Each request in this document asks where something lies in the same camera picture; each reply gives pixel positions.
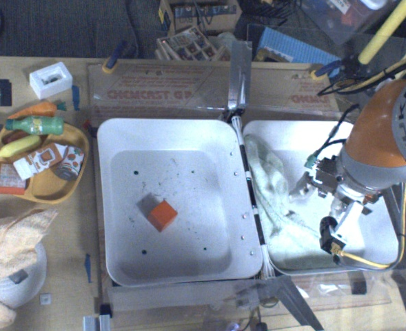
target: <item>toy carrot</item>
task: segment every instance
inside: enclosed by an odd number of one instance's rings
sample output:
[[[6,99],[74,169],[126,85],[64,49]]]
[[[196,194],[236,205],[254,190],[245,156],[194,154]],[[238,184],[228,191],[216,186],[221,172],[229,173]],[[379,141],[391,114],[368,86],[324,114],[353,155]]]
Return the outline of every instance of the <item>toy carrot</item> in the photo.
[[[56,114],[56,110],[66,110],[65,102],[60,104],[54,104],[49,101],[43,101],[41,103],[35,104],[23,110],[10,115],[9,119],[16,119],[21,117],[29,117],[31,115],[40,117],[53,117]]]

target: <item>orange block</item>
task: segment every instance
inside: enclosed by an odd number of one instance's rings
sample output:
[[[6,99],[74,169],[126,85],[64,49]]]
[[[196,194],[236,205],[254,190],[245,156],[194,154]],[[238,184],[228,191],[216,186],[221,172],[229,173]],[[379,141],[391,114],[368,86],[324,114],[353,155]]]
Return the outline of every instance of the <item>orange block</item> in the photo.
[[[163,200],[149,213],[148,221],[159,232],[162,232],[174,221],[177,214],[176,210],[166,200]]]

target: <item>green bottle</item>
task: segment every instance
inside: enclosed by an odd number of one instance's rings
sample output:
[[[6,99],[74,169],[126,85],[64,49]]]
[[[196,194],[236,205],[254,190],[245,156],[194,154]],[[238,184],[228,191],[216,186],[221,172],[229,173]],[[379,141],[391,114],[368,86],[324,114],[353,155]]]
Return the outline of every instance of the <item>green bottle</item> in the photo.
[[[31,135],[61,135],[63,133],[61,117],[26,117],[22,120],[7,119],[6,130],[22,130]]]

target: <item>cloth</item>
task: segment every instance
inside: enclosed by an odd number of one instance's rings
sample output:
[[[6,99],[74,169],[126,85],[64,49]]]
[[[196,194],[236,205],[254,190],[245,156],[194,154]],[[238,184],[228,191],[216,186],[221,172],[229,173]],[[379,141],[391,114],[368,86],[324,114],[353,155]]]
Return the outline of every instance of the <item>cloth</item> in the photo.
[[[244,138],[247,160],[270,259],[282,270],[334,267],[330,255],[319,246],[319,226],[308,226],[290,210],[289,188],[281,160],[254,135]]]
[[[36,263],[34,248],[56,216],[56,210],[46,210],[0,219],[0,280]],[[0,302],[0,328],[15,317],[16,312]]]

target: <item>white round object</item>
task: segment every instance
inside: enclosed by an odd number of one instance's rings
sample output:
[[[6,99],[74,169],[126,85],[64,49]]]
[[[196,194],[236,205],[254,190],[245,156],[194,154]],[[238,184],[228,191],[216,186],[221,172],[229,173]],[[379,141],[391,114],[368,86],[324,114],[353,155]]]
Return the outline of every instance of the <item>white round object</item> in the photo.
[[[28,277],[15,284],[9,278],[0,280],[0,301],[12,309],[29,302],[39,293],[46,278],[46,253],[42,243],[36,245],[37,262],[24,268]]]

